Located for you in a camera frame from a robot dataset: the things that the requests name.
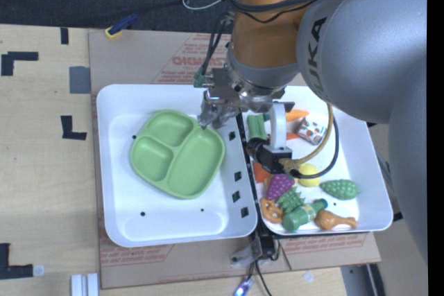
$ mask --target orange carrot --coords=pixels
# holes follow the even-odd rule
[[[295,121],[297,119],[301,119],[302,117],[306,117],[308,115],[309,115],[308,111],[292,109],[290,110],[290,112],[287,112],[285,114],[285,118],[287,119],[287,121]]]
[[[262,168],[262,165],[256,161],[253,161],[253,173],[255,175],[256,182],[264,182],[266,177],[270,175],[270,173]]]
[[[295,139],[295,138],[299,138],[299,134],[293,133],[293,132],[287,132],[287,141],[289,141],[290,139]]]

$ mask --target green plate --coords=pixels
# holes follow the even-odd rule
[[[211,184],[225,155],[212,128],[174,110],[154,113],[136,136],[131,166],[144,180],[177,198],[192,199]]]

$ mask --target toy lemon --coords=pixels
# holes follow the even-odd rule
[[[302,163],[299,167],[299,173],[303,175],[313,175],[319,173],[319,170],[310,163]],[[303,177],[299,178],[299,184],[303,186],[318,186],[321,178],[313,177],[311,179],[304,179]]]

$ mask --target wooden table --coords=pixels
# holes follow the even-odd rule
[[[71,275],[99,273],[90,94],[71,94],[69,68],[88,67],[87,29],[0,25],[0,53],[38,52],[0,76],[0,243],[10,265],[44,275],[0,280],[0,295],[69,295]],[[63,139],[61,116],[85,140]],[[273,295],[345,296],[340,268],[264,275]],[[232,295],[241,277],[100,290],[100,295]],[[266,295],[259,277],[249,295]]]

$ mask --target robotic arm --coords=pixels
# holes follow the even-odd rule
[[[427,0],[227,1],[227,63],[206,77],[200,125],[268,112],[299,73],[329,105],[388,124],[393,187],[427,262]]]

